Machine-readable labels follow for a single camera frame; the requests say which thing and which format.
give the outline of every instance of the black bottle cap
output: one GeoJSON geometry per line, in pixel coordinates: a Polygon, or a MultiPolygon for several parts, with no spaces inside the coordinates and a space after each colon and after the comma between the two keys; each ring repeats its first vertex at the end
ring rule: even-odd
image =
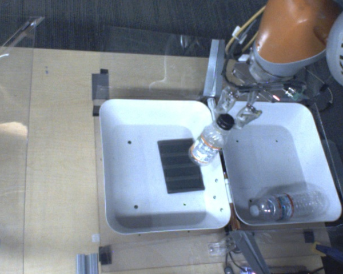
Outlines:
{"type": "Polygon", "coordinates": [[[234,124],[234,118],[229,114],[222,114],[218,116],[216,123],[224,130],[230,130],[234,124]]]}

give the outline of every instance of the wooden table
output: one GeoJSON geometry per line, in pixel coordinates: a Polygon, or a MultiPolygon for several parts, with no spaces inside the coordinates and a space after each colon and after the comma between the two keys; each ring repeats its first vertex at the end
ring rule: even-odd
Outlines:
{"type": "MultiPolygon", "coordinates": [[[[35,49],[33,54],[27,173],[22,192],[24,242],[17,259],[24,256],[25,274],[74,274],[76,254],[98,252],[97,234],[106,226],[99,216],[102,208],[98,202],[91,74],[109,69],[113,83],[120,86],[144,85],[146,81],[178,87],[184,80],[186,90],[195,92],[203,88],[208,60],[168,58],[165,71],[159,69],[166,62],[161,56],[43,49],[35,49]]],[[[112,237],[122,242],[122,236],[112,237]]],[[[12,254],[1,253],[0,273],[22,273],[10,270],[12,259],[8,257],[12,254]]],[[[133,263],[138,263],[137,257],[133,258],[133,263]]],[[[314,252],[268,262],[295,265],[297,261],[308,269],[322,265],[314,252]]],[[[223,267],[216,262],[123,273],[223,273],[223,267]]]]}

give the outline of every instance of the bottle with black cap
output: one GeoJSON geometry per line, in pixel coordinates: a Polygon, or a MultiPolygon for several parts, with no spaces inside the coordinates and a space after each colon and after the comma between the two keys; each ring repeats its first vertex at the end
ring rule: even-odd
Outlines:
{"type": "Polygon", "coordinates": [[[234,118],[229,114],[220,115],[215,122],[206,126],[189,148],[191,160],[199,166],[209,164],[223,148],[233,126],[234,118]]]}

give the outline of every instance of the white bottle cap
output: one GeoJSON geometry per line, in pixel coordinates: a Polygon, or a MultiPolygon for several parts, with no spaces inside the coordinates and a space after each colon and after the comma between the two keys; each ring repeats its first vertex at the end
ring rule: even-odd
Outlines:
{"type": "Polygon", "coordinates": [[[250,211],[250,214],[251,214],[252,216],[254,216],[254,217],[259,216],[259,208],[258,208],[258,206],[256,206],[256,205],[250,206],[249,211],[250,211]]]}

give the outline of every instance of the bottle label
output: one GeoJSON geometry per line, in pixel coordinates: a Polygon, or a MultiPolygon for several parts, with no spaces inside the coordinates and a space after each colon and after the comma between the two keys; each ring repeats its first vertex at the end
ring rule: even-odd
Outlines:
{"type": "Polygon", "coordinates": [[[201,135],[197,138],[194,144],[190,148],[190,155],[197,162],[202,164],[209,163],[216,154],[221,150],[221,147],[212,146],[201,135]]]}
{"type": "Polygon", "coordinates": [[[290,219],[293,216],[293,202],[288,194],[279,195],[276,197],[280,207],[280,218],[278,220],[290,219]]]}

